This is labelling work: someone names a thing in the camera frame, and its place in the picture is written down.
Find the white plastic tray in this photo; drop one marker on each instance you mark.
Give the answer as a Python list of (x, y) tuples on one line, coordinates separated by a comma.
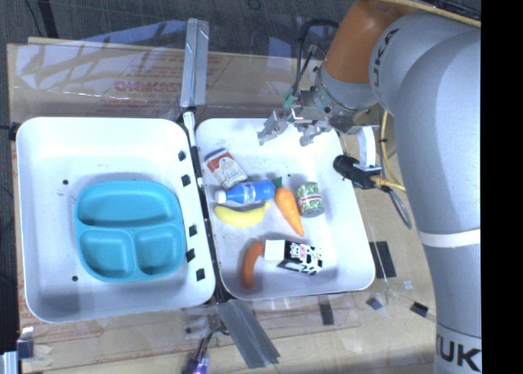
[(347, 241), (53, 152)]

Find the black cylinder on white bracket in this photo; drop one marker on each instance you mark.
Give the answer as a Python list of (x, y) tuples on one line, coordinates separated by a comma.
[(353, 170)]

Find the blue bottle with white cap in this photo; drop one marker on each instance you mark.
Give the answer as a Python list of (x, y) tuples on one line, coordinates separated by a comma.
[(249, 192)]

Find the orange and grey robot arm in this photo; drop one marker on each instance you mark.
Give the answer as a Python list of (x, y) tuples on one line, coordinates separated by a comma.
[(437, 127)]

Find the black and white cow carton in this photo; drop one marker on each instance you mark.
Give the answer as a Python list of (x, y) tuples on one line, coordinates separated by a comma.
[(302, 259)]

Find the blue divided plate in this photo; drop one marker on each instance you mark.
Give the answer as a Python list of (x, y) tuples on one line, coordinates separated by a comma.
[(126, 205)]

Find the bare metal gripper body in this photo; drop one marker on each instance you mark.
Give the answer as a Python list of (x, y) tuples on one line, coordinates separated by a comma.
[(323, 113)]

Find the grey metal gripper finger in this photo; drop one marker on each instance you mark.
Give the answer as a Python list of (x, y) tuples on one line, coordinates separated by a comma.
[(311, 134), (271, 127)]

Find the red and white packet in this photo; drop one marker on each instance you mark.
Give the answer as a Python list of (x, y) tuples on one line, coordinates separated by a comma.
[(225, 169)]

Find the green can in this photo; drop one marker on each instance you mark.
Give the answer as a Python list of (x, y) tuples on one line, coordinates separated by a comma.
[(310, 200)]

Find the orange sausage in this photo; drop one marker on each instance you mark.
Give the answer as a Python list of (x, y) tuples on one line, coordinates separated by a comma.
[(249, 266)]

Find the yellow banana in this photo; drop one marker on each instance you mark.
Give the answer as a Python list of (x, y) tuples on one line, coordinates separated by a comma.
[(241, 217)]

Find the orange carrot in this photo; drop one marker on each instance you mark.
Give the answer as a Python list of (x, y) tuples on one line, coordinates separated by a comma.
[(288, 205)]

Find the white cube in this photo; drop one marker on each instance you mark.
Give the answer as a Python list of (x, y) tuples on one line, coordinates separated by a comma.
[(274, 250)]

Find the brown cardboard board red print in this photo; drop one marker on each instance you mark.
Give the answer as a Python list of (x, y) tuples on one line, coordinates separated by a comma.
[(122, 78)]

